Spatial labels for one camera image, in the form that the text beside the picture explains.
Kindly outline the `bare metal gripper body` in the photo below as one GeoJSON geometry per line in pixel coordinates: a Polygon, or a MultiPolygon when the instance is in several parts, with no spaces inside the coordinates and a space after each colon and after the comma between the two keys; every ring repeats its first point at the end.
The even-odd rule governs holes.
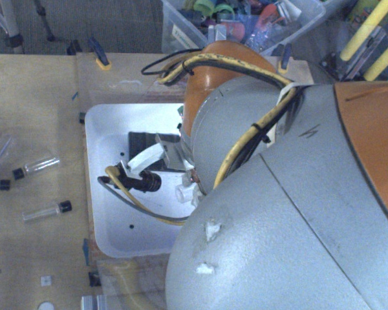
{"type": "Polygon", "coordinates": [[[179,135],[130,132],[128,143],[130,172],[185,172],[193,168],[183,153],[179,135]]]}

